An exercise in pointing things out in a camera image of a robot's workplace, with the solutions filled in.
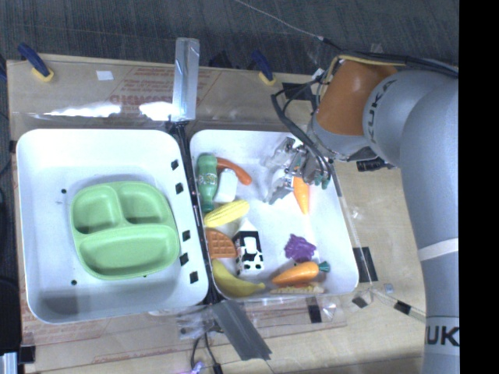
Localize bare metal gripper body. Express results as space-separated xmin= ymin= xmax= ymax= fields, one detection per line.
xmin=286 ymin=140 xmax=332 ymax=189

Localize white plastic tray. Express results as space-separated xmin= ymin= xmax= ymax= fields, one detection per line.
xmin=15 ymin=128 xmax=211 ymax=325
xmin=189 ymin=129 xmax=360 ymax=302

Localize orange sausage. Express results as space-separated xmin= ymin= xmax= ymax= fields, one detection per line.
xmin=215 ymin=157 xmax=253 ymax=186

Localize small white bottle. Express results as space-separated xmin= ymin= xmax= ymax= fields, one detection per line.
xmin=213 ymin=168 xmax=239 ymax=204

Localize yellow corn cob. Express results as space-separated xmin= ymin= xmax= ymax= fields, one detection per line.
xmin=203 ymin=199 xmax=250 ymax=228

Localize purple grapes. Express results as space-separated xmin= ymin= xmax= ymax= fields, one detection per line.
xmin=283 ymin=234 xmax=317 ymax=263

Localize black and white milk carton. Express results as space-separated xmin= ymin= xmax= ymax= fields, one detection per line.
xmin=232 ymin=218 xmax=265 ymax=276

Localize brown cardboard board, red print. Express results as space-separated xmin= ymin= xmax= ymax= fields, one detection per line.
xmin=5 ymin=54 xmax=428 ymax=374

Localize green bottle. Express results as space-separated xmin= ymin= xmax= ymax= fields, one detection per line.
xmin=196 ymin=153 xmax=218 ymax=213

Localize brown waffle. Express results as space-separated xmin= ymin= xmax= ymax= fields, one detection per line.
xmin=205 ymin=228 xmax=238 ymax=259

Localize orange carrot with green top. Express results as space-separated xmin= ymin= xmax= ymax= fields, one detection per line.
xmin=271 ymin=260 xmax=331 ymax=287

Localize yellow banana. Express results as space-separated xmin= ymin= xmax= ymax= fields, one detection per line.
xmin=211 ymin=259 xmax=267 ymax=298

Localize green divided plate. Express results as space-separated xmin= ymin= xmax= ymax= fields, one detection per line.
xmin=69 ymin=181 xmax=181 ymax=281

